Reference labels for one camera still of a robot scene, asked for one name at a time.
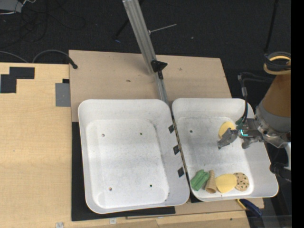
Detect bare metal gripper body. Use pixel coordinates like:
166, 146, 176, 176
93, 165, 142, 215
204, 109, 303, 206
237, 118, 291, 149

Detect yellow potato chip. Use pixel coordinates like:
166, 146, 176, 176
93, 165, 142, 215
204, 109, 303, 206
214, 173, 238, 194
218, 121, 236, 139

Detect white plastic tray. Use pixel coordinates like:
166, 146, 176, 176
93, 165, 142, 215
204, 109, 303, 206
77, 98, 191, 214
171, 97, 279, 202

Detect chocolate chip biscuit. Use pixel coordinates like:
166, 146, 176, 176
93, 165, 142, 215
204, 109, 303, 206
233, 172, 250, 192

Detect tan ice cream cone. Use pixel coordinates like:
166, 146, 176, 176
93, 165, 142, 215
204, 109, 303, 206
204, 170, 218, 194

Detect green toy beans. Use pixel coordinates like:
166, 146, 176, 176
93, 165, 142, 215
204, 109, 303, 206
190, 169, 211, 192

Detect brown cardboard board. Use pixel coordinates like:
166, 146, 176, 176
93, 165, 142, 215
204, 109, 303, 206
68, 49, 265, 221

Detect black cylinder on white bracket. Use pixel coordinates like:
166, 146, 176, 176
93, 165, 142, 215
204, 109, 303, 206
269, 141, 292, 183

